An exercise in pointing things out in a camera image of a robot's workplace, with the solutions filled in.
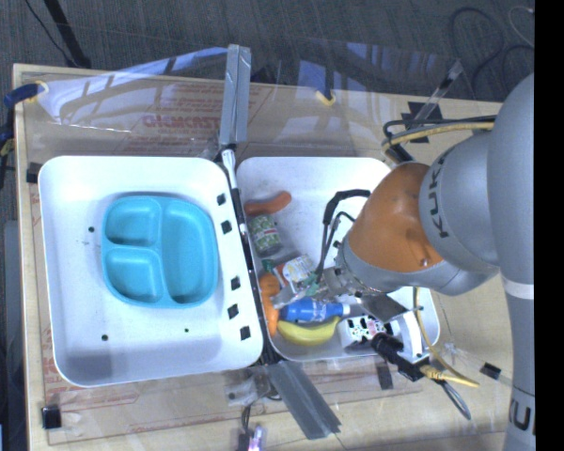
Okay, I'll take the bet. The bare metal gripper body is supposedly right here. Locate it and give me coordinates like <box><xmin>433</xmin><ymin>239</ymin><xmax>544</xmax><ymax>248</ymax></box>
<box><xmin>317</xmin><ymin>266</ymin><xmax>409</xmax><ymax>322</ymax></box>

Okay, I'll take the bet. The blue and white bottle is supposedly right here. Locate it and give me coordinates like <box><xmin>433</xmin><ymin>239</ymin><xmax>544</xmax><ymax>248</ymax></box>
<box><xmin>278</xmin><ymin>296</ymin><xmax>353</xmax><ymax>325</ymax></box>

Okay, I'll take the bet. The orange carrot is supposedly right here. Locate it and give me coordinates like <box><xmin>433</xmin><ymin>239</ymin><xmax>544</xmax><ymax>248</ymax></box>
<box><xmin>258</xmin><ymin>272</ymin><xmax>282</xmax><ymax>338</ymax></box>

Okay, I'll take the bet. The orange and white packet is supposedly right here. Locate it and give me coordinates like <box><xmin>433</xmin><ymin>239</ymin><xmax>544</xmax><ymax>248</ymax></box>
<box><xmin>261</xmin><ymin>254</ymin><xmax>317</xmax><ymax>291</ymax></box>

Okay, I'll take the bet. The yellow banana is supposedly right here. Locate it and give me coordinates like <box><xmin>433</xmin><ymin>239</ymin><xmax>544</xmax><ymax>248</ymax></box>
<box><xmin>276</xmin><ymin>316</ymin><xmax>343</xmax><ymax>348</ymax></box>

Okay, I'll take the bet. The white printed carton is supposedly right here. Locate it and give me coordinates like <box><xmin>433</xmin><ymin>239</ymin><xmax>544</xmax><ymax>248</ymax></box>
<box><xmin>339</xmin><ymin>314</ymin><xmax>392</xmax><ymax>350</ymax></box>

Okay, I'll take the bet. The green and white can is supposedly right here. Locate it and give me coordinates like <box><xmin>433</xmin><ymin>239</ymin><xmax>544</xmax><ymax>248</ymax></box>
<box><xmin>245</xmin><ymin>213</ymin><xmax>284</xmax><ymax>257</ymax></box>

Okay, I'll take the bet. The orange red sausage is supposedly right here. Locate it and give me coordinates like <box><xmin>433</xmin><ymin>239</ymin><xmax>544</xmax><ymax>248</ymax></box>
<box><xmin>243</xmin><ymin>191</ymin><xmax>293</xmax><ymax>217</ymax></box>

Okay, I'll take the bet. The white plastic tray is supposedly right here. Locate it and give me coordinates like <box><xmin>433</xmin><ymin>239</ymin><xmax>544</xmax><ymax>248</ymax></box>
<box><xmin>37</xmin><ymin>155</ymin><xmax>265</xmax><ymax>389</ymax></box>
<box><xmin>234</xmin><ymin>156</ymin><xmax>442</xmax><ymax>364</ymax></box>

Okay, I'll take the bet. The blue divided plate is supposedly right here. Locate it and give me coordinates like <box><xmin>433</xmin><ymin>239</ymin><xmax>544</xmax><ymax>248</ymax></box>
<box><xmin>101</xmin><ymin>194</ymin><xmax>219</xmax><ymax>310</ymax></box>

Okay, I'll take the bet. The brown cardboard board, red print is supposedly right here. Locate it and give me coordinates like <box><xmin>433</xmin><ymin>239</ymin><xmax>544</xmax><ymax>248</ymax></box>
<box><xmin>20</xmin><ymin>73</ymin><xmax>453</xmax><ymax>446</ymax></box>

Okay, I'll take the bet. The black cylinder on white bracket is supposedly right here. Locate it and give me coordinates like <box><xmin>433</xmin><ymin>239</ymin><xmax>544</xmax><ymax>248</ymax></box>
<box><xmin>369</xmin><ymin>310</ymin><xmax>431</xmax><ymax>382</ymax></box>

